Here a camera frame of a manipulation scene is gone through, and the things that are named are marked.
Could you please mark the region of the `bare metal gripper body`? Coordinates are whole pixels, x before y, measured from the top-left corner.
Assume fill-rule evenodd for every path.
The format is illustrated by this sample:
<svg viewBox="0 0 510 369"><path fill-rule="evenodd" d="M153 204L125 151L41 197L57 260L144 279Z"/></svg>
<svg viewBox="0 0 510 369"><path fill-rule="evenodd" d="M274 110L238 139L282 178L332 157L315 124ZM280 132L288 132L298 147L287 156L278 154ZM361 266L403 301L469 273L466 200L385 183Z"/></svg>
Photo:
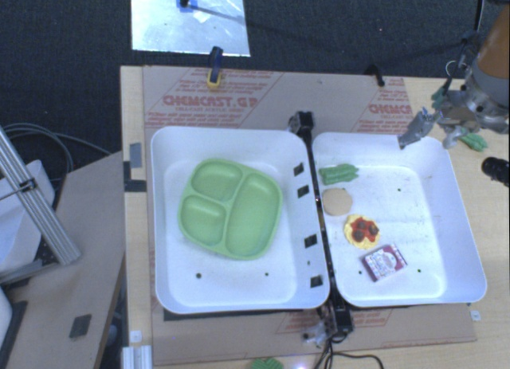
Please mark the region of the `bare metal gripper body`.
<svg viewBox="0 0 510 369"><path fill-rule="evenodd" d="M461 128L467 132L487 129L496 134L509 132L509 98L495 100L480 91L439 92L436 97L437 123L444 128Z"/></svg>

